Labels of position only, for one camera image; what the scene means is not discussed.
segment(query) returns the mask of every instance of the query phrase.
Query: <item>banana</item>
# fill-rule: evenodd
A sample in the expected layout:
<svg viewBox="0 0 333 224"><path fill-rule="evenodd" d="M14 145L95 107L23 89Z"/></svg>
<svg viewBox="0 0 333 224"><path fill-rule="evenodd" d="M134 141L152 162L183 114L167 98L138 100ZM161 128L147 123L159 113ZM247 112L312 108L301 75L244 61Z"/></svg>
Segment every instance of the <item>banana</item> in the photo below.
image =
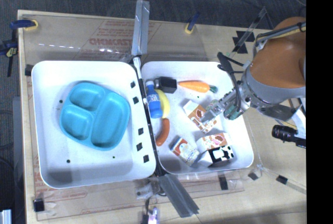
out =
<svg viewBox="0 0 333 224"><path fill-rule="evenodd" d="M168 97L160 89L155 89L155 91L158 94L160 101L161 101L161 109L163 111L162 118L166 118L166 117L168 117L169 112L170 112L170 103L169 103Z"/></svg>

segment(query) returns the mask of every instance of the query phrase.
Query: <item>water bottle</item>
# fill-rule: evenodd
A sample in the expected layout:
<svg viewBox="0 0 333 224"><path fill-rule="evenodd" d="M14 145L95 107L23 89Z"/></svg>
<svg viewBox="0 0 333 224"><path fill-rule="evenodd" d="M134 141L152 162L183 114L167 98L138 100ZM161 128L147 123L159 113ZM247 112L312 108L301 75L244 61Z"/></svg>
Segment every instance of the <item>water bottle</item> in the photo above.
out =
<svg viewBox="0 0 333 224"><path fill-rule="evenodd" d="M163 115L163 111L161 109L160 98L157 92L154 90L154 82L147 81L146 87L147 87L147 102L148 102L150 117L160 118Z"/></svg>

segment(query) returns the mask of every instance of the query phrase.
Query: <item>blue clamp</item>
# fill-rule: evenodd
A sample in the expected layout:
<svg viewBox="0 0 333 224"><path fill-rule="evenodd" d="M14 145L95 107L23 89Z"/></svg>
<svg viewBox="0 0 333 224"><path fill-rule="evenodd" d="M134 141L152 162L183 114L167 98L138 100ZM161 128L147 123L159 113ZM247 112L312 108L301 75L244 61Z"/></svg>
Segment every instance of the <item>blue clamp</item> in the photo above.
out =
<svg viewBox="0 0 333 224"><path fill-rule="evenodd" d="M186 24L185 26L185 32L187 34L192 34L193 32L193 28L194 28L194 25L196 24L197 22L197 19L199 18L199 15L200 13L197 12L196 14L194 14L189 20L188 20L188 23Z"/></svg>
<svg viewBox="0 0 333 224"><path fill-rule="evenodd" d="M0 45L0 56L5 55L9 58L7 77L11 76L12 58L18 53L16 30L19 28L35 29L37 26L38 23L35 20L17 20L10 23L9 27L12 29L11 40L5 40Z"/></svg>

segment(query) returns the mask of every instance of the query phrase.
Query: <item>sausage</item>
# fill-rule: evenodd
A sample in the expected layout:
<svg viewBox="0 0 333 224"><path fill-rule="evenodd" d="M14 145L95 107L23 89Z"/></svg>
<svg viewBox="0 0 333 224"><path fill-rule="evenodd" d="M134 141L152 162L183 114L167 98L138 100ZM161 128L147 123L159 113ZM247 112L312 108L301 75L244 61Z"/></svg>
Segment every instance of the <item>sausage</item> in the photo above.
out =
<svg viewBox="0 0 333 224"><path fill-rule="evenodd" d="M160 133L159 137L156 139L156 145L160 147L166 141L170 132L170 121L168 118L162 119L162 132Z"/></svg>

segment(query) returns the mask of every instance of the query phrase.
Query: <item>blue divided dish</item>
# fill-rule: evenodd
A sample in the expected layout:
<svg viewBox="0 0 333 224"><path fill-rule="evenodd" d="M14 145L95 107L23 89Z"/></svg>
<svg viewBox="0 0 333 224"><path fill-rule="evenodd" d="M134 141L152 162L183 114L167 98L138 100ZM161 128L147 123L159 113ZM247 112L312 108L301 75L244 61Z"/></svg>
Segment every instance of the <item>blue divided dish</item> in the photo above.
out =
<svg viewBox="0 0 333 224"><path fill-rule="evenodd" d="M63 104L61 130L86 146L111 150L121 141L130 119L128 101L92 83L75 85Z"/></svg>

